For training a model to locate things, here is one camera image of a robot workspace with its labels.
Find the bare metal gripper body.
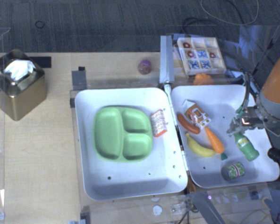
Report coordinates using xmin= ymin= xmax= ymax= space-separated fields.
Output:
xmin=235 ymin=105 xmax=269 ymax=132

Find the orange carrot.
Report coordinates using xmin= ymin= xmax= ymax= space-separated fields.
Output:
xmin=204 ymin=125 xmax=229 ymax=162

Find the green bottle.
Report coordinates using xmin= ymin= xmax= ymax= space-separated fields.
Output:
xmin=233 ymin=130 xmax=260 ymax=163

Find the white plastic tray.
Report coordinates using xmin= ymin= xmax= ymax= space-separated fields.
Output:
xmin=170 ymin=80 xmax=280 ymax=191
xmin=73 ymin=83 xmax=190 ymax=203

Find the yellow banana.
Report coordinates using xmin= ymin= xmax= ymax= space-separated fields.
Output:
xmin=185 ymin=130 xmax=217 ymax=159

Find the orange and white carton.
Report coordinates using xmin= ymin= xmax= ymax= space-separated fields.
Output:
xmin=181 ymin=98 xmax=213 ymax=131

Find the green can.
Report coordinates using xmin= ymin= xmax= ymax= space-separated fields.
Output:
xmin=220 ymin=162 xmax=246 ymax=182

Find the red sausage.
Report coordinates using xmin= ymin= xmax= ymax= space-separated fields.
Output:
xmin=177 ymin=112 xmax=201 ymax=136

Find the orange toy food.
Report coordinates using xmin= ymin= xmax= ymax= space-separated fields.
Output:
xmin=192 ymin=72 xmax=215 ymax=86

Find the small orange and white packet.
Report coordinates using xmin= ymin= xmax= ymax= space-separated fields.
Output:
xmin=149 ymin=109 xmax=169 ymax=138

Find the wooden noughts and crosses board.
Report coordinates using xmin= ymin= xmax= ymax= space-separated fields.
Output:
xmin=176 ymin=34 xmax=228 ymax=77

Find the white round disc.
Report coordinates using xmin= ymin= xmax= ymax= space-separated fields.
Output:
xmin=152 ymin=204 xmax=163 ymax=216

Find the green divided plate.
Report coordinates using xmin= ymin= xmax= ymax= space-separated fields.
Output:
xmin=91 ymin=103 xmax=156 ymax=165

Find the gold tissue box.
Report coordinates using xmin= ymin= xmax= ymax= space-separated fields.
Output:
xmin=0 ymin=46 xmax=49 ymax=122

